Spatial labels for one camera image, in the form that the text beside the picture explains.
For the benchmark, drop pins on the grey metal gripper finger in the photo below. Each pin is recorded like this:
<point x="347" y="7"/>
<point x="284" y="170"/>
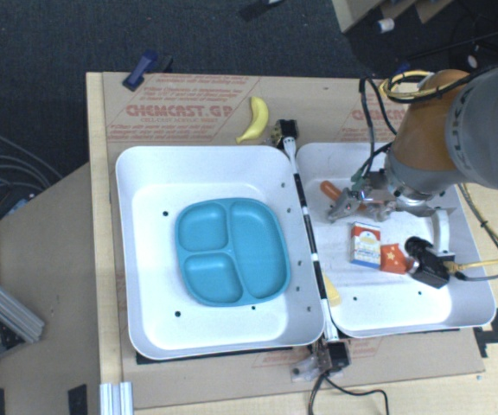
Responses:
<point x="342" y="208"/>
<point x="381" y="213"/>

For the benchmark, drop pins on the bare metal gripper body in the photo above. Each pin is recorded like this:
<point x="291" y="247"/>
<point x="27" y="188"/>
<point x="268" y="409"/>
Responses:
<point x="378" y="190"/>

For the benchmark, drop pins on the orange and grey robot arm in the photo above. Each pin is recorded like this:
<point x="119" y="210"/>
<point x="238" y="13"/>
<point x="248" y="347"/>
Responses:
<point x="469" y="128"/>

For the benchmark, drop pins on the red and white carton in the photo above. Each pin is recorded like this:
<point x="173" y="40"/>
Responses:
<point x="365" y="244"/>

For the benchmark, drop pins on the thin black and white rod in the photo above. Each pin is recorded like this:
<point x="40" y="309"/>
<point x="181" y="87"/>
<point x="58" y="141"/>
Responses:
<point x="307" y="223"/>

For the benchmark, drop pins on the red packet with yellow stars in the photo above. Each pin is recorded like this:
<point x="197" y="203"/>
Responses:
<point x="392" y="259"/>

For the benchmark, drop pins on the pale yellow wedge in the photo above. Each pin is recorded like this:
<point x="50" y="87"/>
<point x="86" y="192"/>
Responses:
<point x="331" y="292"/>

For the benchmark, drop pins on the white plastic tray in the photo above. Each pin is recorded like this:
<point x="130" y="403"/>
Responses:
<point x="387" y="305"/>
<point x="154" y="249"/>

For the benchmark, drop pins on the blue divided plate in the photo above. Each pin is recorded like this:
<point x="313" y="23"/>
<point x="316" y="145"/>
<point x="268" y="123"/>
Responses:
<point x="253" y="240"/>

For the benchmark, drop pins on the yellow banana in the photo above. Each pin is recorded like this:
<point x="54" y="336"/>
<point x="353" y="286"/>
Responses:
<point x="258" y="119"/>

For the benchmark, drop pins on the brown cardboard board red print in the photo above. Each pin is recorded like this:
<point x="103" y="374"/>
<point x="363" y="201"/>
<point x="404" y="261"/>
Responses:
<point x="180" y="115"/>

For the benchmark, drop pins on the black cylinder on white bracket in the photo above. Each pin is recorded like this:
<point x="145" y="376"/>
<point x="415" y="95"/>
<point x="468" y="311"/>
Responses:
<point x="428" y="264"/>

